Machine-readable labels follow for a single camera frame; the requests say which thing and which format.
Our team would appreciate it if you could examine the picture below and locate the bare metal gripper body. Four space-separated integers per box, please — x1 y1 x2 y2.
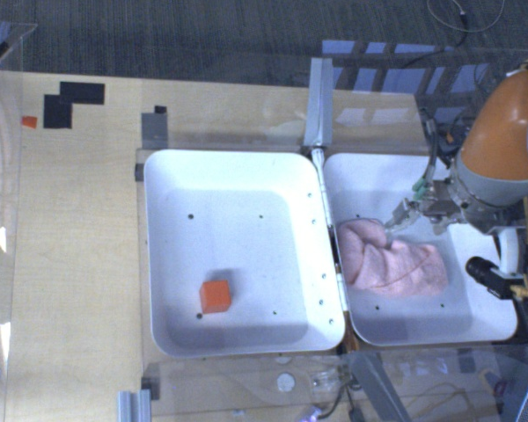
407 179 468 236

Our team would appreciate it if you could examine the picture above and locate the pink cloth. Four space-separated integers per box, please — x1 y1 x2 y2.
336 218 450 300

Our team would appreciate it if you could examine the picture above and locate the white plastic tray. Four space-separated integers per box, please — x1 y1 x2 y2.
323 152 520 348
143 149 348 360

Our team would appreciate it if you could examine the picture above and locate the pale wood board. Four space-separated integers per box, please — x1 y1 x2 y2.
138 76 528 422

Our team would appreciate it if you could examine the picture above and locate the orange cube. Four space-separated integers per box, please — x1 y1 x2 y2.
199 279 233 316

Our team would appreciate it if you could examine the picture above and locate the black cylinder on white bracket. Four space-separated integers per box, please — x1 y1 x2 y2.
465 226 527 301

